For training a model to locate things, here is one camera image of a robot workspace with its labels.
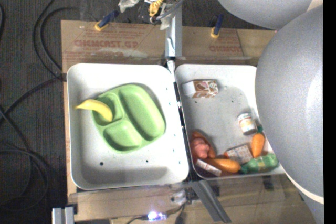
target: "toy banana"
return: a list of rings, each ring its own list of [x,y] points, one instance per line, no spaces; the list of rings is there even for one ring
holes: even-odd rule
[[[77,105],[75,109],[94,110],[101,114],[103,118],[109,122],[111,122],[113,118],[112,111],[109,106],[95,99],[85,100],[82,104]]]

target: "green plate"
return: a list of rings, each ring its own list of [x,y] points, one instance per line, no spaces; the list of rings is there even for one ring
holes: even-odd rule
[[[97,100],[107,104],[112,122],[92,111],[103,139],[115,151],[129,153],[158,139],[165,131],[164,118],[149,94],[139,85],[127,84],[107,91]]]

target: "metal bar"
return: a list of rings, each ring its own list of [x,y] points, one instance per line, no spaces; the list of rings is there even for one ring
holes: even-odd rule
[[[189,182],[189,185],[194,189],[214,222],[222,221],[223,223],[231,223],[230,217],[219,203],[208,181]]]
[[[53,208],[51,213],[52,224],[75,224],[74,210],[72,206],[62,208]]]

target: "toy food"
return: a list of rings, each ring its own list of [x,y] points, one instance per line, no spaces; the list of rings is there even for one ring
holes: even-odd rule
[[[253,158],[259,157],[263,152],[265,137],[261,133],[256,133],[252,138],[251,151]]]
[[[216,167],[217,169],[220,169],[223,172],[236,173],[241,168],[239,162],[236,162],[232,159],[207,158],[204,161]]]
[[[247,145],[231,148],[224,153],[224,156],[239,162],[241,165],[249,162],[253,158]]]
[[[198,131],[194,131],[190,140],[191,155],[193,162],[198,159],[215,158],[216,153],[209,141]]]
[[[193,80],[182,84],[184,95],[191,98],[209,98],[218,94],[216,80]]]
[[[105,103],[95,100],[95,99],[88,99],[85,100],[83,103],[77,105],[75,109],[87,109],[87,110],[94,110],[99,113],[106,121],[111,122],[113,119],[112,111],[108,105]]]
[[[276,168],[279,161],[274,153],[268,153],[266,156],[260,156],[251,159],[247,164],[241,167],[242,174],[270,171]]]
[[[205,161],[202,161],[200,159],[197,160],[196,166],[214,174],[215,176],[221,176],[222,170],[210,165],[209,163],[206,163]]]

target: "cardboard sheet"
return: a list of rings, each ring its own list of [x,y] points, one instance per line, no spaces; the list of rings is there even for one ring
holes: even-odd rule
[[[160,63],[164,59],[165,31],[159,25],[110,23],[102,31],[96,22],[61,21],[63,72],[84,63]],[[214,62],[246,59],[236,29],[222,28],[218,38],[211,28],[182,28],[180,61]]]

